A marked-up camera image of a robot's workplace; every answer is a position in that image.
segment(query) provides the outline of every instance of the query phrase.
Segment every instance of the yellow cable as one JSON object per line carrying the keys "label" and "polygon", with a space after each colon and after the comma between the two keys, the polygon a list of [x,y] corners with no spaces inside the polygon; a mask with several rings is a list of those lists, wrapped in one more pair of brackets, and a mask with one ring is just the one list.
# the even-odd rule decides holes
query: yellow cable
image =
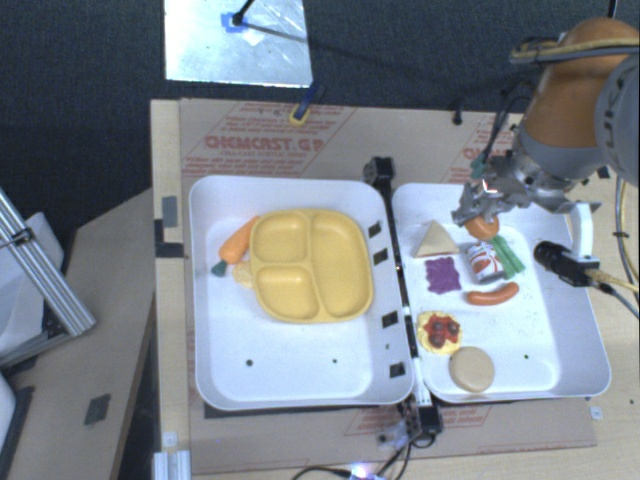
{"label": "yellow cable", "polygon": [[572,44],[568,46],[554,46],[544,48],[529,48],[530,44],[536,47],[552,44],[550,41],[542,43],[524,43],[519,48],[511,51],[512,59],[527,59],[538,57],[543,59],[547,55],[558,55],[563,53],[577,53],[587,50],[595,50],[598,48],[611,48],[621,46],[640,46],[640,39],[621,38],[621,39],[598,39],[595,41],[587,41],[585,43]]}
{"label": "yellow cable", "polygon": [[[625,228],[625,196],[627,194],[627,182],[622,183],[622,189],[620,191],[620,232],[624,233]],[[627,266],[633,275],[633,278],[638,281],[638,270],[635,265],[631,261],[631,256],[629,255],[629,250],[627,249],[627,242],[622,239],[622,253],[624,254],[625,259],[627,260]]]}
{"label": "yellow cable", "polygon": [[616,284],[618,286],[622,286],[623,288],[627,288],[632,292],[639,293],[638,287],[636,285],[627,283],[626,281],[622,281],[621,279],[617,279],[613,276],[610,276],[609,274],[606,274],[605,272],[602,272],[601,270],[589,268],[586,269],[584,273],[598,283]]}

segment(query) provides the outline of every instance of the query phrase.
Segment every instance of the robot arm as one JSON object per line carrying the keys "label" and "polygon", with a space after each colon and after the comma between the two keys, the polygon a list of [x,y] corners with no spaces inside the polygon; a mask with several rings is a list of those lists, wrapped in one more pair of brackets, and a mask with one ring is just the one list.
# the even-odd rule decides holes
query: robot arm
{"label": "robot arm", "polygon": [[[571,50],[612,39],[637,45],[638,31],[594,18],[577,25],[559,46]],[[484,228],[498,213],[532,202],[553,213],[570,213],[576,203],[566,193],[607,164],[637,186],[640,70],[635,50],[550,64],[513,149],[487,159],[480,182],[464,186],[460,207],[452,212],[454,222],[475,235],[478,223]]]}

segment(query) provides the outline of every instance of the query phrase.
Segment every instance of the black fabric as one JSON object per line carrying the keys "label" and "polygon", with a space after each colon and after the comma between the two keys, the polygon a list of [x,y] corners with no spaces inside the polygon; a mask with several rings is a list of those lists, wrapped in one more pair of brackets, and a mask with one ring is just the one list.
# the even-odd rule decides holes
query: black fabric
{"label": "black fabric", "polygon": [[[323,103],[494,110],[512,47],[609,0],[304,0]],[[619,0],[638,27],[640,0]],[[0,187],[71,231],[151,184],[149,101],[297,101],[299,90],[169,82],[163,0],[0,0]]]}

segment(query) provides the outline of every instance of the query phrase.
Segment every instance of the toy can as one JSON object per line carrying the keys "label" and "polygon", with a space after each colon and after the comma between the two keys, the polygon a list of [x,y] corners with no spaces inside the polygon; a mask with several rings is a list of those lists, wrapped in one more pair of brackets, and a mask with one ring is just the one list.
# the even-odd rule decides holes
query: toy can
{"label": "toy can", "polygon": [[502,263],[498,259],[493,245],[489,242],[480,242],[467,249],[467,259],[471,264],[471,270],[480,284],[487,284],[504,277]]}

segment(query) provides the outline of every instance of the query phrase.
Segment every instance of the toy carrot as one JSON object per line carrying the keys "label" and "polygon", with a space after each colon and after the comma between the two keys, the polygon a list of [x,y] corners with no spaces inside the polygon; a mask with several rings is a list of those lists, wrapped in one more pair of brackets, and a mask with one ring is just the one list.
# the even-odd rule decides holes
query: toy carrot
{"label": "toy carrot", "polygon": [[222,247],[218,250],[220,262],[211,269],[213,275],[223,277],[227,270],[227,265],[234,265],[242,259],[249,248],[251,229],[259,218],[257,215],[253,217],[222,244]]}

